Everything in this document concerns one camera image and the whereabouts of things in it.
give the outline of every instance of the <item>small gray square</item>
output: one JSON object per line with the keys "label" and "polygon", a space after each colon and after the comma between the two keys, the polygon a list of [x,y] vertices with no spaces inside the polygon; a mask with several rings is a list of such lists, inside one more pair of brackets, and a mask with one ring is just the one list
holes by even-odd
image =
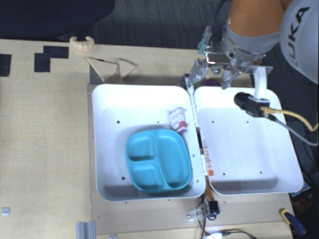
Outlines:
{"label": "small gray square", "polygon": [[10,207],[2,207],[1,209],[1,215],[2,216],[9,216],[11,212],[11,208]]}

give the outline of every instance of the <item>blue tray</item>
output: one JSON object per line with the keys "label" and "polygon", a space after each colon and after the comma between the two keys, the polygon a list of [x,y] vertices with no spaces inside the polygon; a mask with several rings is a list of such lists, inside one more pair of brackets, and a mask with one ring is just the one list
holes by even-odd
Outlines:
{"label": "blue tray", "polygon": [[126,143],[126,157],[134,186],[147,193],[184,188],[191,179],[191,165],[183,138],[170,129],[133,134]]}

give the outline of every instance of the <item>gray floor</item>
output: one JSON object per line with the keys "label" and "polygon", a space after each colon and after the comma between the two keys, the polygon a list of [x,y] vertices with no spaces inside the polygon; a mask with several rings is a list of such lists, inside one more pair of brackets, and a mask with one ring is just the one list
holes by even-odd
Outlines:
{"label": "gray floor", "polygon": [[[85,29],[99,44],[134,45],[148,47],[167,47],[196,49],[206,25],[220,0],[116,0],[115,9],[110,16]],[[219,39],[221,28],[229,12],[227,3],[221,10],[214,27],[214,39]],[[70,33],[60,40],[77,35]],[[273,72],[268,76],[269,89],[281,100],[284,109],[305,116],[311,124],[316,122],[318,112],[318,85],[315,85],[295,71],[285,61],[279,45],[275,46],[264,59],[264,64],[272,65]],[[314,159],[318,161],[318,148],[313,149]],[[314,173],[309,167],[306,155],[300,155],[305,171]],[[315,209],[304,218],[310,226],[309,237],[318,238],[318,229],[312,223],[318,221]]]}

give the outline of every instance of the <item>blue plate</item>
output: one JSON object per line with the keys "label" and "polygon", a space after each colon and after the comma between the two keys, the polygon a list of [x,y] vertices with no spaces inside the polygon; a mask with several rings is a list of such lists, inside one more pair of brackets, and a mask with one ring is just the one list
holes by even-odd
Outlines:
{"label": "blue plate", "polygon": [[182,189],[191,179],[185,142],[170,129],[133,134],[126,143],[126,158],[131,181],[147,193]]}

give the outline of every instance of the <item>table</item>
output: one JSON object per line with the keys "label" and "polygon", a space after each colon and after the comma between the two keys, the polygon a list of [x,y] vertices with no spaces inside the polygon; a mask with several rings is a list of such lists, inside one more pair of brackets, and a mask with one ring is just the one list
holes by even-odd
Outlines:
{"label": "table", "polygon": [[[115,76],[110,83],[176,85],[200,57],[195,50],[112,45],[95,45],[88,53],[69,49],[65,57],[44,46],[69,45],[0,40],[0,54],[11,55],[10,75],[0,77],[0,207],[11,208],[9,216],[0,216],[3,239],[74,239],[76,223],[92,219],[86,58],[111,62],[123,58],[138,65],[124,80]],[[34,72],[35,53],[50,57],[50,73]],[[250,78],[240,76],[233,85],[250,86]],[[221,214],[207,223],[209,232],[237,228],[258,238],[292,238],[279,215],[280,208],[292,212],[288,194],[215,194],[215,198]],[[112,230],[97,238],[106,239],[115,232],[119,239],[199,238],[198,225],[186,224],[182,217],[188,204],[194,206],[196,201],[171,200],[168,205],[160,200],[143,208],[132,203],[126,211],[131,212],[129,217],[136,216],[133,220],[125,218],[124,208],[110,205],[114,221],[106,227]],[[142,214],[152,208],[158,210],[161,225],[142,224]],[[176,222],[165,219],[166,211],[177,217]]]}

